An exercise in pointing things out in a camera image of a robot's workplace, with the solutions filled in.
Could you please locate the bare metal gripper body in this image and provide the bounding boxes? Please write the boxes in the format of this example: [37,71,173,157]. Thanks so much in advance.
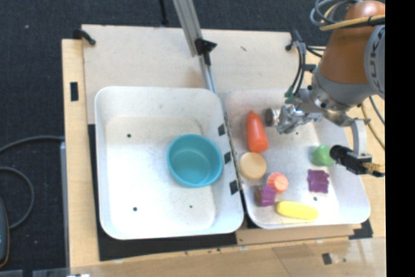
[292,87,358,128]

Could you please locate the small silver can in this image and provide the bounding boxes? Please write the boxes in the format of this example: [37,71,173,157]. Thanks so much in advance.
[265,107,281,128]

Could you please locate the white plastic tray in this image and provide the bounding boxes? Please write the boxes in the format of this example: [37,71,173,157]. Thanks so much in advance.
[94,85,245,241]
[222,88,372,230]

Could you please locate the orange bottle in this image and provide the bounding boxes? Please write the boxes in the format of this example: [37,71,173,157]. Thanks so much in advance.
[246,110,270,154]

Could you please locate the green rounded lump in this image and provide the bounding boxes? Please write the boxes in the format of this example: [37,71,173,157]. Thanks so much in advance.
[311,144,335,167]

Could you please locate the tan round biscuit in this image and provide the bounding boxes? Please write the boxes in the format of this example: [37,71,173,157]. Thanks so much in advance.
[239,151,268,181]

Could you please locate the orange cupcake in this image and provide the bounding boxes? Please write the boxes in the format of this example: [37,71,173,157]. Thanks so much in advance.
[266,171,290,195]

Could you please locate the thin black and white rod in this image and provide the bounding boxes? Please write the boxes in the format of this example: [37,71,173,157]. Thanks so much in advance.
[223,112,244,196]

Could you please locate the purple ridged block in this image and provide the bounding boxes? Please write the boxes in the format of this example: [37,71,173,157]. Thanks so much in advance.
[306,169,331,195]

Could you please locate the purple grapes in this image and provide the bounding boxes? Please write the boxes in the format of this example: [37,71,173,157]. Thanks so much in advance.
[253,184,278,208]

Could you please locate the yellow corn cob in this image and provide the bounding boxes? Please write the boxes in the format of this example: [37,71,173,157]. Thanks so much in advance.
[275,200,320,221]

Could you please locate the blue bowl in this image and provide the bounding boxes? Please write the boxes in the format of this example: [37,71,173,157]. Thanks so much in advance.
[166,133,224,189]

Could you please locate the pale wood board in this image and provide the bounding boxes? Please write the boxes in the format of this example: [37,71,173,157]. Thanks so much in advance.
[80,23,363,246]

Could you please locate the black cylinder on white bracket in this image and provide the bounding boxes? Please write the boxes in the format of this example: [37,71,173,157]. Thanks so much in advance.
[329,118,374,176]

